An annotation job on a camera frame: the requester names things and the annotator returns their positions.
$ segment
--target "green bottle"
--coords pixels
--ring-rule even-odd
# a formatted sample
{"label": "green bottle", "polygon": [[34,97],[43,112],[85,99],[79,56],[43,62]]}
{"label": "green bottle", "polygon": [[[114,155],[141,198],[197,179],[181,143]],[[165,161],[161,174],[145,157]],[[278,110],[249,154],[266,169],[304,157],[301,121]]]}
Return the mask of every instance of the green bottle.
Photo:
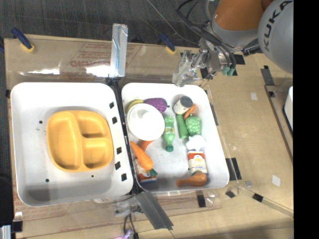
{"label": "green bottle", "polygon": [[164,116],[165,130],[164,140],[166,143],[166,151],[172,152],[174,150],[173,141],[175,139],[174,118],[172,116]]}

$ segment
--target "gray carpet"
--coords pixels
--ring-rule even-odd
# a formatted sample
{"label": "gray carpet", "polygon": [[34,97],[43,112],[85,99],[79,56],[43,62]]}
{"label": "gray carpet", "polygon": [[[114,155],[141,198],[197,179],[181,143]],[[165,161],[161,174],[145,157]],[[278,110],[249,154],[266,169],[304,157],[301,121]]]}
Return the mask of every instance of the gray carpet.
{"label": "gray carpet", "polygon": [[[113,23],[128,25],[129,41],[158,44],[159,33],[176,46],[198,47],[199,36],[175,10],[186,0],[0,0],[0,35],[12,38],[15,26],[24,33],[111,40]],[[219,0],[211,2],[213,14]],[[205,1],[189,18],[198,26],[208,20]],[[0,227],[12,220],[11,165],[6,106],[4,56],[0,54]]]}

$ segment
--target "carrot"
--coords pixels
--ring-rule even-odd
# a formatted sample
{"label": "carrot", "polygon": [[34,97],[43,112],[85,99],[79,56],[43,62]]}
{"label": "carrot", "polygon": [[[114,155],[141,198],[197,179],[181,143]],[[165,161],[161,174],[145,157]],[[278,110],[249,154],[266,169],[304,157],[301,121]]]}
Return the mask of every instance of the carrot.
{"label": "carrot", "polygon": [[141,148],[143,151],[145,151],[146,148],[148,147],[148,145],[149,145],[151,142],[153,142],[153,141],[154,141],[154,140],[152,140],[152,141],[142,140],[142,141],[140,142],[139,146],[140,146],[140,148]]}
{"label": "carrot", "polygon": [[193,104],[188,110],[187,112],[184,114],[184,120],[187,119],[189,117],[190,114],[192,114],[196,109],[196,104]]}
{"label": "carrot", "polygon": [[143,151],[138,145],[136,145],[133,141],[130,141],[131,147],[138,158],[141,167],[146,170],[151,170],[153,168],[153,161],[152,159]]}

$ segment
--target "bottle label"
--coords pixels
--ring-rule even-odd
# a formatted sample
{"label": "bottle label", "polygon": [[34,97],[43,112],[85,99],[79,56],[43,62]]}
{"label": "bottle label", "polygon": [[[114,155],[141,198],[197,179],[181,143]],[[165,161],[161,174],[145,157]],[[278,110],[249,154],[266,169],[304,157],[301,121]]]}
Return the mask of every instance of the bottle label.
{"label": "bottle label", "polygon": [[174,127],[165,127],[164,134],[167,134],[167,133],[175,133],[175,128]]}
{"label": "bottle label", "polygon": [[187,153],[188,165],[192,174],[203,172],[207,174],[206,162],[204,152],[202,151],[189,151]]}

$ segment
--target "tin can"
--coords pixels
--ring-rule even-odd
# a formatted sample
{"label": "tin can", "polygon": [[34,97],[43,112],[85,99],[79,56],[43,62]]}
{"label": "tin can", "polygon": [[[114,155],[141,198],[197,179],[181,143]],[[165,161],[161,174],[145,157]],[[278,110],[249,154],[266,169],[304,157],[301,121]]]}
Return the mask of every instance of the tin can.
{"label": "tin can", "polygon": [[185,112],[188,111],[189,108],[191,108],[192,105],[193,105],[193,101],[190,97],[182,96],[173,106],[173,111],[176,114],[183,115]]}
{"label": "tin can", "polygon": [[202,172],[207,174],[204,152],[189,151],[187,153],[188,165],[191,174]]}

